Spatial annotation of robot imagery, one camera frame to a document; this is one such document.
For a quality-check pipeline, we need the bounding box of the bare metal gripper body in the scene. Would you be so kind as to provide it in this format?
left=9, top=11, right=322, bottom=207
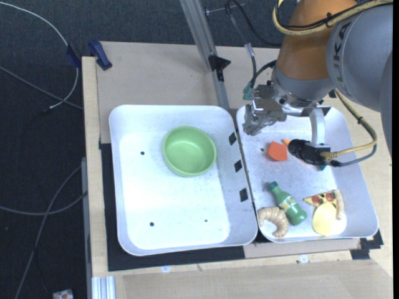
left=251, top=84, right=319, bottom=121

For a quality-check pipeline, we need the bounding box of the green bottle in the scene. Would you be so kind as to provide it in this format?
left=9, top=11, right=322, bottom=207
left=268, top=181, right=308, bottom=226

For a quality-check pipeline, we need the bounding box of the black cylinder on white bracket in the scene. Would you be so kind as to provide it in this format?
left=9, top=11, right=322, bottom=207
left=287, top=106, right=332, bottom=168

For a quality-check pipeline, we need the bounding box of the small white patterned box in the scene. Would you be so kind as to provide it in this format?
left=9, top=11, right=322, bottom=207
left=52, top=288, right=74, bottom=299

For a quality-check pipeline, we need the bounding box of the tan croissant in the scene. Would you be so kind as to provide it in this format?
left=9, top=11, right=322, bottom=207
left=257, top=206, right=290, bottom=239

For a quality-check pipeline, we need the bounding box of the pale wood board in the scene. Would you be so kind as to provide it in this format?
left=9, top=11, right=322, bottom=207
left=81, top=40, right=393, bottom=299

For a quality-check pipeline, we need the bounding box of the orange wedge block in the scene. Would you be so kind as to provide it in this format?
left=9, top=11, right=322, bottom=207
left=266, top=140, right=289, bottom=162

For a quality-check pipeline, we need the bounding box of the pizza slice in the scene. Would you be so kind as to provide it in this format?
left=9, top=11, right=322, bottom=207
left=302, top=189, right=346, bottom=221

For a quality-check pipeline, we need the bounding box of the green bowl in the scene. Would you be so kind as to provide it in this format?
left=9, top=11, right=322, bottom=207
left=161, top=125, right=218, bottom=178

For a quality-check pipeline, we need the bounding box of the white plastic tray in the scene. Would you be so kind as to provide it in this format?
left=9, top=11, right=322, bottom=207
left=236, top=105, right=380, bottom=244
left=108, top=104, right=259, bottom=257

